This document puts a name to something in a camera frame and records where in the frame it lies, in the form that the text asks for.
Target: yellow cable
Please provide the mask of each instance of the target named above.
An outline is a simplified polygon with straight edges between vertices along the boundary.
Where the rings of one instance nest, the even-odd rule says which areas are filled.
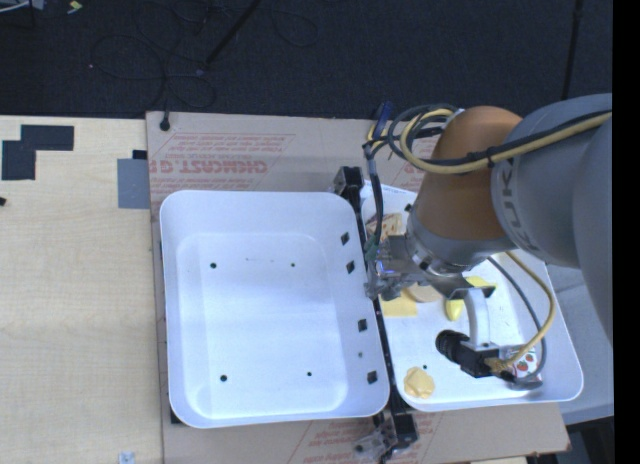
[[[540,327],[540,330],[535,334],[533,338],[531,338],[526,345],[522,346],[520,350],[511,356],[509,359],[501,360],[501,359],[487,359],[486,363],[494,370],[494,371],[502,371],[511,368],[517,361],[519,361],[522,356],[524,356],[529,350],[531,350],[535,345],[537,345],[543,336],[549,331],[551,324],[553,323],[553,319],[556,316],[556,304],[553,298],[553,293],[551,289],[545,284],[545,282],[540,279],[540,277],[533,272],[525,263],[520,260],[515,254],[511,251],[507,251],[505,253],[509,256],[522,270],[524,270],[538,285],[544,290],[549,297],[549,314],[547,315],[547,320]]]
[[[445,111],[444,109],[441,109],[441,110],[435,110],[433,112],[430,112],[429,114],[425,114],[424,117],[429,117],[432,115],[440,115],[440,112],[450,113],[450,111]],[[433,173],[439,173],[439,174],[463,174],[466,172],[472,172],[472,171],[476,171],[478,169],[487,167],[491,162],[497,163],[502,160],[507,160],[517,155],[521,155],[523,153],[528,153],[530,151],[540,149],[544,146],[548,146],[555,142],[559,142],[561,140],[567,139],[579,133],[586,132],[593,128],[597,128],[598,126],[602,125],[605,121],[607,121],[609,117],[611,117],[611,114],[612,112],[607,112],[606,114],[592,117],[590,119],[582,121],[581,123],[577,123],[573,126],[565,128],[564,130],[560,130],[552,135],[547,135],[546,137],[542,137],[538,140],[534,140],[532,142],[522,144],[521,146],[517,146],[508,151],[503,151],[502,153],[496,153],[495,155],[491,156],[491,161],[488,158],[481,158],[474,162],[469,162],[469,163],[460,164],[460,165],[430,164],[428,162],[425,162],[424,160],[420,160],[415,155],[413,155],[413,153],[411,153],[411,150],[407,145],[407,137],[409,136],[409,132],[411,131],[411,128],[413,128],[413,126],[417,123],[417,120],[414,118],[402,130],[402,134],[400,135],[400,148],[402,149],[402,152],[404,153],[404,156],[407,159],[407,161],[409,161],[412,165],[414,165],[418,169],[421,169],[423,171],[433,172]]]

